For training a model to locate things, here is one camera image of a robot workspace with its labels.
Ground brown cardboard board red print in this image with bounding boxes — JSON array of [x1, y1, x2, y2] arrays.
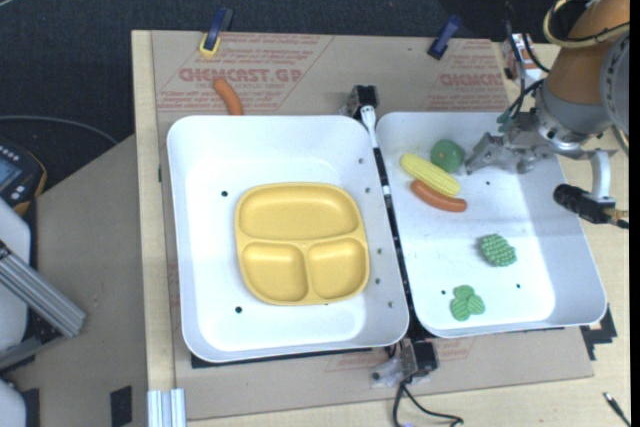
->
[[149, 30, 596, 421]]

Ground green round fruit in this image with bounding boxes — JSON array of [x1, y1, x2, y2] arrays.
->
[[429, 138, 465, 175]]

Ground white plastic tray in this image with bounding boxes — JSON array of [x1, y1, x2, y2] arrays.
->
[[165, 114, 411, 363], [374, 110, 609, 339]]

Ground yellow corn cob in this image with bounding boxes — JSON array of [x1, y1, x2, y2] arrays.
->
[[399, 152, 462, 198]]

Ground yellow divided plate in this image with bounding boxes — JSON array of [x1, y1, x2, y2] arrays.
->
[[233, 181, 372, 307]]

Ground green broccoli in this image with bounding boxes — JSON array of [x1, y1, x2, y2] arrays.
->
[[449, 284, 487, 323]]

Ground green grapes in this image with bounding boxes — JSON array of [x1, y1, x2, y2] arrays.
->
[[479, 233, 518, 268]]

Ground black cylinder on white bracket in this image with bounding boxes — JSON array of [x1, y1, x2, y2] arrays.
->
[[552, 149, 619, 224]]

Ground thin black and white rod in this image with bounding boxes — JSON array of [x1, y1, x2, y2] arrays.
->
[[359, 105, 417, 342]]

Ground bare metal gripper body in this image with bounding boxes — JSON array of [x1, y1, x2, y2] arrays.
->
[[499, 111, 590, 175]]

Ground black block with thin wires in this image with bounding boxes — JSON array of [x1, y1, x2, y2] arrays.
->
[[343, 84, 380, 117], [370, 339, 440, 390]]

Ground orange sausage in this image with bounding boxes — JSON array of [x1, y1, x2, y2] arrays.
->
[[211, 78, 245, 117], [410, 179, 469, 214]]

